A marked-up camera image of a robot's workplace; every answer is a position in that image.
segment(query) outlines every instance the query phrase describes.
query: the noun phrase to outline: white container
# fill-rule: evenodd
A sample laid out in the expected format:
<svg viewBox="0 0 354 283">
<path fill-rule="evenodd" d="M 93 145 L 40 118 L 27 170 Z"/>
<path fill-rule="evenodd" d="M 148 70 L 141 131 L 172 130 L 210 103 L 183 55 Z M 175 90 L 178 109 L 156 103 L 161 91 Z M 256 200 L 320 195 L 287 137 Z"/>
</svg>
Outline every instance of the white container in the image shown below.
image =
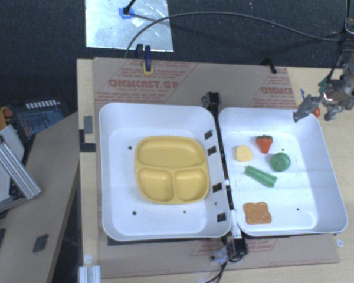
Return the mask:
<svg viewBox="0 0 354 283">
<path fill-rule="evenodd" d="M 235 206 L 232 221 L 245 233 L 274 236 L 345 229 L 348 218 L 315 117 L 295 123 L 291 110 L 226 108 L 220 112 L 219 124 Z M 109 237 L 118 241 L 216 238 L 229 231 L 231 217 L 211 113 L 195 106 L 111 103 L 101 109 L 99 126 L 103 227 Z M 274 139 L 269 154 L 262 154 L 255 143 L 263 134 Z M 202 145 L 210 176 L 207 197 L 164 205 L 142 196 L 136 183 L 135 148 L 149 136 L 190 137 Z M 250 162 L 235 159 L 235 148 L 242 144 L 253 152 Z M 216 153 L 209 155 L 213 147 Z M 278 152 L 291 158 L 285 172 L 274 172 L 269 165 L 271 155 Z M 247 165 L 277 176 L 275 187 L 246 176 Z M 214 192 L 218 184 L 221 190 Z M 242 209 L 247 202 L 266 202 L 271 223 L 247 224 Z"/>
<path fill-rule="evenodd" d="M 103 227 L 119 241 L 214 238 L 231 218 L 214 118 L 201 107 L 111 103 L 99 115 Z M 205 133 L 212 136 L 206 139 Z M 135 176 L 135 148 L 149 136 L 182 136 L 205 149 L 210 188 L 201 201 L 163 205 L 145 199 Z M 207 150 L 216 147 L 216 153 Z M 213 185 L 221 183 L 214 192 Z"/>
<path fill-rule="evenodd" d="M 297 123 L 291 110 L 226 108 L 219 114 L 222 139 L 236 221 L 251 236 L 297 235 L 340 232 L 348 217 L 329 159 L 320 123 L 309 115 Z M 255 138 L 273 137 L 268 154 L 260 152 Z M 253 152 L 249 162 L 235 158 L 235 148 L 248 146 Z M 270 157 L 284 152 L 291 166 L 276 172 Z M 245 174 L 252 165 L 277 176 L 273 188 L 266 187 Z M 249 225 L 242 209 L 247 202 L 266 202 L 272 221 Z"/>
</svg>

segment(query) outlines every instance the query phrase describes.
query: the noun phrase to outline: metal plate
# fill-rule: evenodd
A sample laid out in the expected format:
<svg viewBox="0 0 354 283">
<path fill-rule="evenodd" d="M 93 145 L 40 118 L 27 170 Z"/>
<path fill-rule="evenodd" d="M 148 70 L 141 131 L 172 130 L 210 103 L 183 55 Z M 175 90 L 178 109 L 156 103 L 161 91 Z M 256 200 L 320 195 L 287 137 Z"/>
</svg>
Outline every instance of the metal plate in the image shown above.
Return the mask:
<svg viewBox="0 0 354 283">
<path fill-rule="evenodd" d="M 126 7 L 130 1 L 86 0 L 87 47 L 126 49 L 136 33 L 150 24 L 150 21 L 137 17 L 121 17 L 119 9 Z M 132 10 L 136 15 L 153 20 L 168 16 L 166 0 L 136 0 Z M 169 20 L 145 31 L 131 49 L 135 49 L 138 43 L 150 45 L 152 51 L 173 52 Z"/>
</svg>

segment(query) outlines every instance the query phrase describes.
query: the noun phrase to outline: toy food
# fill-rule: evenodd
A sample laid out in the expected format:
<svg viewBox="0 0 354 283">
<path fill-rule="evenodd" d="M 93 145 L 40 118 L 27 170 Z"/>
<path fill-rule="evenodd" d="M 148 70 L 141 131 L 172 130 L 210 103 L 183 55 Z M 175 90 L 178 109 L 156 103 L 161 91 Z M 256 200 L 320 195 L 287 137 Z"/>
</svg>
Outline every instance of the toy food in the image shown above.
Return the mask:
<svg viewBox="0 0 354 283">
<path fill-rule="evenodd" d="M 261 149 L 261 152 L 266 154 L 269 152 L 271 144 L 273 143 L 273 138 L 270 135 L 257 136 L 255 142 Z"/>
<path fill-rule="evenodd" d="M 270 164 L 275 171 L 282 172 L 289 168 L 291 160 L 287 154 L 280 152 L 271 157 Z"/>
<path fill-rule="evenodd" d="M 253 158 L 253 154 L 248 146 L 242 145 L 236 148 L 236 158 L 241 162 L 248 162 Z"/>
<path fill-rule="evenodd" d="M 248 224 L 271 223 L 271 215 L 265 202 L 247 202 L 242 206 L 245 212 L 245 220 Z"/>
<path fill-rule="evenodd" d="M 247 168 L 245 169 L 245 174 L 257 180 L 258 182 L 261 182 L 267 187 L 274 187 L 274 184 L 277 180 L 274 175 L 258 170 L 252 166 L 247 166 Z"/>
</svg>

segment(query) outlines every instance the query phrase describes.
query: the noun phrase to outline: wire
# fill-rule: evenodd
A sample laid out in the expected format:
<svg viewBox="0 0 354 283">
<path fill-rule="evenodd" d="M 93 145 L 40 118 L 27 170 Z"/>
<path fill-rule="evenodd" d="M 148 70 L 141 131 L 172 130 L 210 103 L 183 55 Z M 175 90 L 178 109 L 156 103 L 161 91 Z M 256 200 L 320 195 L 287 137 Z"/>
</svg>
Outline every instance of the wire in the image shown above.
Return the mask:
<svg viewBox="0 0 354 283">
<path fill-rule="evenodd" d="M 205 283 L 211 283 L 211 282 L 214 282 L 215 280 L 217 280 L 215 283 L 219 283 L 222 276 L 223 276 L 223 272 L 224 272 L 224 269 L 226 266 L 227 266 L 227 262 L 222 265 L 222 268 L 220 269 L 219 274 L 214 276 L 212 279 L 206 281 Z"/>
<path fill-rule="evenodd" d="M 259 18 L 259 17 L 255 17 L 255 16 L 251 16 L 251 15 L 241 14 L 241 13 L 238 13 L 238 12 L 217 12 L 217 11 L 184 12 L 184 13 L 181 13 L 181 14 L 170 15 L 170 16 L 163 17 L 163 18 L 161 18 L 161 19 L 157 19 L 157 20 L 153 21 L 152 23 L 150 23 L 149 25 L 145 26 L 142 30 L 140 30 L 140 31 L 132 38 L 132 40 L 131 40 L 129 46 L 128 46 L 127 49 L 126 49 L 126 52 L 125 52 L 125 54 L 124 54 L 124 57 L 127 58 L 127 55 L 128 55 L 128 53 L 129 53 L 129 51 L 130 51 L 130 47 L 132 46 L 132 44 L 135 42 L 135 40 L 138 38 L 138 36 L 140 36 L 140 35 L 141 35 L 143 32 L 145 32 L 148 28 L 154 26 L 154 25 L 157 24 L 157 23 L 160 23 L 160 22 L 162 22 L 162 21 L 168 20 L 168 19 L 179 18 L 179 17 L 187 17 L 187 16 L 196 16 L 196 15 L 229 15 L 229 16 L 236 16 L 236 17 L 248 18 L 248 19 L 253 19 L 253 20 L 256 20 L 256 21 L 268 23 L 268 24 L 271 24 L 271 25 L 280 27 L 280 28 L 282 28 L 282 29 L 286 29 L 286 30 L 288 30 L 288 31 L 295 32 L 296 34 L 303 35 L 303 36 L 305 36 L 305 37 L 313 38 L 313 39 L 316 39 L 316 40 L 330 41 L 330 42 L 337 42 L 337 41 L 338 41 L 337 39 L 321 38 L 321 37 L 317 37 L 317 36 L 315 36 L 315 35 L 310 35 L 310 34 L 307 34 L 307 33 L 305 33 L 305 32 L 298 31 L 298 30 L 296 30 L 296 29 L 293 29 L 293 28 L 290 28 L 290 27 L 281 25 L 281 24 L 279 24 L 279 23 L 275 23 L 275 22 L 273 22 L 273 21 L 269 21 L 269 20 L 262 19 L 262 18 Z"/>
</svg>

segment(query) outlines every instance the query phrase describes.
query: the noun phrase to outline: wooden table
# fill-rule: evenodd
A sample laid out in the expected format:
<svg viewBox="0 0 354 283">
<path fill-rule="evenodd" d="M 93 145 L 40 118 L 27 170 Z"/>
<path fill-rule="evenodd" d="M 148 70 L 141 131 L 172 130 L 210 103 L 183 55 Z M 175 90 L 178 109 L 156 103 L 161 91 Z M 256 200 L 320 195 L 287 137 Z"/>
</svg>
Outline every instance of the wooden table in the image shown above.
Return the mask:
<svg viewBox="0 0 354 283">
<path fill-rule="evenodd" d="M 94 114 L 93 60 L 78 60 L 78 106 L 79 128 L 84 127 L 84 116 Z M 301 102 L 300 89 L 316 95 L 317 83 L 329 72 L 319 68 L 288 68 L 297 104 Z M 336 70 L 334 78 L 341 74 Z M 319 118 L 327 149 L 335 170 L 337 181 L 345 202 L 349 224 L 336 239 L 343 241 L 338 248 L 340 262 L 337 264 L 290 266 L 280 268 L 246 269 L 225 271 L 222 282 L 354 282 L 354 110 L 337 114 L 336 119 L 325 122 L 323 113 Z M 95 142 L 94 131 L 85 135 L 87 143 Z M 97 236 L 97 180 L 96 160 L 92 154 L 80 154 L 81 208 L 83 225 L 83 254 L 89 253 L 93 260 L 85 265 L 99 264 Z M 205 282 L 216 273 L 158 275 L 148 277 L 103 279 L 103 283 L 147 282 Z"/>
</svg>

